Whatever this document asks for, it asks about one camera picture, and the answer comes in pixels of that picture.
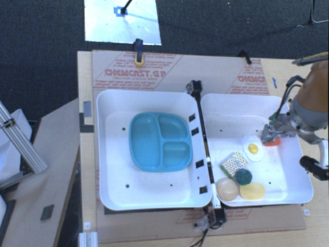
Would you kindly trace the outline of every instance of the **metal pole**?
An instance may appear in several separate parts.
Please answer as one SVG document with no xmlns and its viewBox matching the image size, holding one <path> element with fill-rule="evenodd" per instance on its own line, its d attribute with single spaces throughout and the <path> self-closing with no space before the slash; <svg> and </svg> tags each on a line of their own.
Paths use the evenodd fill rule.
<svg viewBox="0 0 329 247">
<path fill-rule="evenodd" d="M 132 0 L 129 0 L 129 1 L 126 3 L 126 5 L 125 5 L 123 8 L 121 8 L 121 10 L 120 10 L 120 13 L 121 13 L 121 14 L 125 14 L 125 12 L 126 12 L 126 10 L 127 10 L 127 7 L 128 7 L 129 4 L 131 3 L 131 1 L 132 1 Z"/>
</svg>

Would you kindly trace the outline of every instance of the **fried egg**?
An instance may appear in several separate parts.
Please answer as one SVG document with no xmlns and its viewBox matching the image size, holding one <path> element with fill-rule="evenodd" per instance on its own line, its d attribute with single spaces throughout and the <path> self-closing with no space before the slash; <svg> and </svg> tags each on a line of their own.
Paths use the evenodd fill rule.
<svg viewBox="0 0 329 247">
<path fill-rule="evenodd" d="M 245 135 L 241 138 L 243 151 L 251 161 L 260 161 L 264 158 L 264 149 L 261 139 L 256 135 Z"/>
</svg>

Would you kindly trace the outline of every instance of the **white container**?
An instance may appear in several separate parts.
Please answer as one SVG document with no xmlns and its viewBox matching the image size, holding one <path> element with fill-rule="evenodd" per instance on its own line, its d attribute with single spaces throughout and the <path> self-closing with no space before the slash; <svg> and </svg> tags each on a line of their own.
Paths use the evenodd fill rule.
<svg viewBox="0 0 329 247">
<path fill-rule="evenodd" d="M 260 136 L 268 117 L 279 107 L 280 98 L 272 96 L 210 94 L 202 99 L 210 159 L 215 181 L 226 177 L 220 164 L 232 152 L 246 157 L 241 138 Z M 205 147 L 197 103 L 186 93 L 107 90 L 97 98 L 100 197 L 112 210 L 190 208 L 206 206 L 212 197 Z M 143 112 L 163 112 L 180 116 L 190 131 L 191 164 L 176 172 L 148 172 L 139 169 L 130 155 L 129 125 Z M 191 115 L 195 120 L 189 122 Z M 257 201 L 238 196 L 222 201 L 233 206 L 306 203 L 313 188 L 305 169 L 297 137 L 282 138 L 279 146 L 264 147 L 265 158 L 249 161 L 247 169 L 253 182 L 265 186 L 265 197 Z"/>
<path fill-rule="evenodd" d="M 148 172 L 130 155 L 129 125 L 143 112 L 181 117 L 190 131 L 192 162 L 183 170 Z M 189 122 L 189 116 L 195 120 Z M 196 101 L 185 93 L 107 90 L 97 98 L 100 198 L 112 210 L 190 208 L 207 205 L 212 197 Z M 196 167 L 196 162 L 203 166 Z"/>
<path fill-rule="evenodd" d="M 30 139 L 32 127 L 21 109 L 11 114 L 25 136 Z M 21 154 L 7 135 L 0 129 L 0 182 L 20 172 Z"/>
</svg>

